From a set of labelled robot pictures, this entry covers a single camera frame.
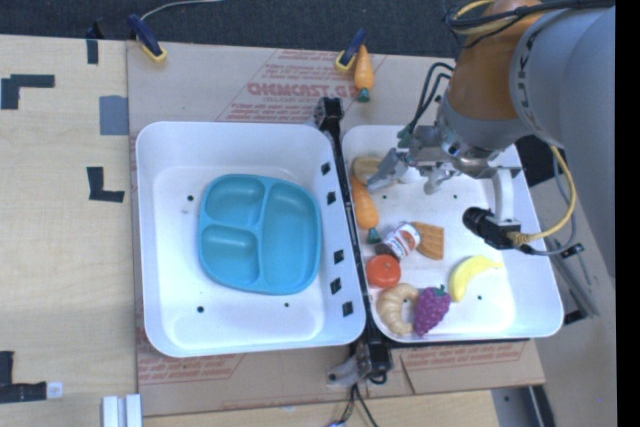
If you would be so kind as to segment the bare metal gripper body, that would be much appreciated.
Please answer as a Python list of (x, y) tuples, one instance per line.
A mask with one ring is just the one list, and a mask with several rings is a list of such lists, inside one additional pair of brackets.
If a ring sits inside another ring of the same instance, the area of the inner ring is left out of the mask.
[(411, 135), (406, 163), (424, 172), (459, 172), (467, 176), (493, 176), (490, 163), (497, 150), (464, 142), (448, 126), (418, 126)]

